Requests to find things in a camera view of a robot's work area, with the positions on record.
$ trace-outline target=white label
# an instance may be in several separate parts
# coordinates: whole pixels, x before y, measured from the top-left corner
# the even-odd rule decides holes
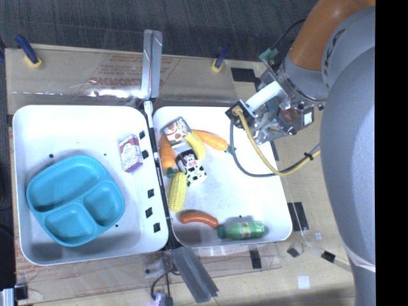
[[[303,123],[305,126],[308,124],[311,124],[312,122],[313,122],[312,112],[309,112],[303,115]]]
[[[308,275],[298,275],[298,288],[310,289],[310,282]]]

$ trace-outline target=yellow cable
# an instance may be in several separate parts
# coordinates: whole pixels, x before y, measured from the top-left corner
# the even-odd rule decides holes
[[[265,165],[276,175],[279,176],[286,176],[289,175],[293,172],[295,172],[296,170],[299,170],[302,166],[304,166],[308,161],[310,161],[310,157],[304,157],[302,160],[300,160],[296,166],[294,166],[292,169],[288,170],[288,171],[279,171],[276,170],[270,163],[269,161],[266,159],[266,157],[263,155],[262,151],[259,149],[258,144],[255,142],[254,138],[251,135],[251,131],[249,129],[248,123],[244,117],[244,112],[242,111],[242,109],[239,106],[236,106],[233,110],[232,110],[233,115],[237,115],[239,117],[239,119],[241,120],[242,126],[244,127],[245,132],[247,133],[248,139],[251,142],[252,146],[254,147],[256,153],[258,154],[258,156],[261,158],[261,160],[265,163]],[[317,155],[320,154],[320,149],[317,149],[311,156],[315,157]]]

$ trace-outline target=blue plate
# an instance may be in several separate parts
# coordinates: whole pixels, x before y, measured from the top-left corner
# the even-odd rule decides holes
[[[93,157],[72,156],[49,166],[28,184],[27,202],[44,230],[68,247],[83,245],[113,226],[124,198]]]

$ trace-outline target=green bottle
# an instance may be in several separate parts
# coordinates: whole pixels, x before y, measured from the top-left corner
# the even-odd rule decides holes
[[[229,228],[219,228],[219,238],[232,238],[235,240],[260,238],[265,233],[265,227],[261,221],[236,223]]]

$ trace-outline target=blue clamp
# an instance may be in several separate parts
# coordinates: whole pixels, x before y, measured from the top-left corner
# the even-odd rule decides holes
[[[224,65],[224,59],[227,56],[228,49],[230,47],[228,44],[225,44],[224,48],[222,49],[221,53],[219,54],[219,57],[214,59],[211,65],[211,69],[219,73],[221,71],[222,66]]]
[[[24,36],[21,34],[17,34],[15,36],[15,41],[19,45],[20,48],[23,49],[25,56],[24,60],[27,61],[28,65],[32,68],[38,68],[41,66],[41,59],[36,55],[31,44],[26,40]]]

